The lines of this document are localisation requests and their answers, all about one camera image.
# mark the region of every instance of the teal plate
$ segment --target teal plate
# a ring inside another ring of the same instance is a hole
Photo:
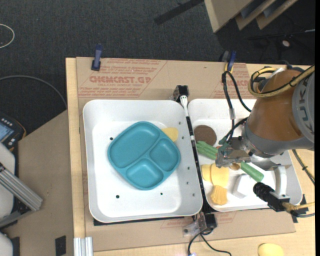
[[[120,133],[109,145],[107,156],[114,169],[140,190],[159,186],[181,159],[172,140],[146,121],[136,122]]]

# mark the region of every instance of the table surface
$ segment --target table surface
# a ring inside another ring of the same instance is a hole
[[[78,87],[77,87],[77,64],[76,58],[66,58],[66,83],[68,98],[68,121],[70,138],[70,164],[71,164],[71,185],[72,185],[72,207],[73,207],[73,231],[75,238],[86,237],[85,215],[83,201],[83,182],[81,167],[81,144],[79,135],[79,109],[78,109]],[[249,74],[263,68],[264,64],[247,64]],[[315,173],[315,153],[308,150],[297,150],[304,163],[309,167],[311,173]],[[315,200],[315,188],[306,173],[301,170],[298,161],[293,156],[292,162],[297,170],[297,176],[308,202]],[[309,213],[314,212],[315,207],[309,208]],[[225,240],[215,240],[209,243],[218,250],[229,251],[232,256],[256,256],[258,246],[263,243],[278,244],[283,248],[285,255],[290,256],[312,256],[316,255],[316,228],[315,217],[299,218],[295,223],[296,232],[265,235]],[[141,247],[132,249],[108,250],[95,252],[95,256],[149,256],[149,255],[187,255],[187,243],[161,245],[151,247]],[[205,242],[194,242],[191,252],[196,252],[198,256],[205,255],[226,255],[212,251]]]

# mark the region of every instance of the zip tie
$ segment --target zip tie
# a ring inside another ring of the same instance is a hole
[[[0,23],[0,27],[1,26],[7,28],[8,30],[10,30],[12,32],[12,38],[11,38],[10,42],[8,42],[7,44],[0,46],[0,49],[10,45],[13,42],[13,40],[15,39],[15,36],[16,36],[14,30],[11,27]]]

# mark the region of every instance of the dark background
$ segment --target dark background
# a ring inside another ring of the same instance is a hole
[[[292,65],[315,63],[315,33],[298,34],[292,47],[279,51],[278,40],[250,37],[315,29],[316,0],[299,0],[264,29],[252,21],[243,30],[231,19],[213,33],[204,2],[162,24],[155,18],[188,0],[11,0],[0,1],[0,24],[11,27],[14,41],[0,48],[0,79],[33,76],[53,85],[66,99],[67,57],[102,57],[186,61],[220,60],[236,51],[236,62]],[[0,47],[11,39],[0,26]],[[31,133],[65,106],[44,83],[14,78],[0,81],[0,112]]]

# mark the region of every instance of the gray metal part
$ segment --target gray metal part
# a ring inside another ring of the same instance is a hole
[[[253,151],[259,157],[272,157],[279,155],[286,150],[291,149],[314,149],[314,143],[306,137],[292,140],[292,141],[275,141],[265,139],[255,135],[249,128],[248,123],[245,124],[242,131],[242,137],[248,151]]]
[[[302,80],[292,96],[294,120],[302,134],[315,142],[315,73]]]

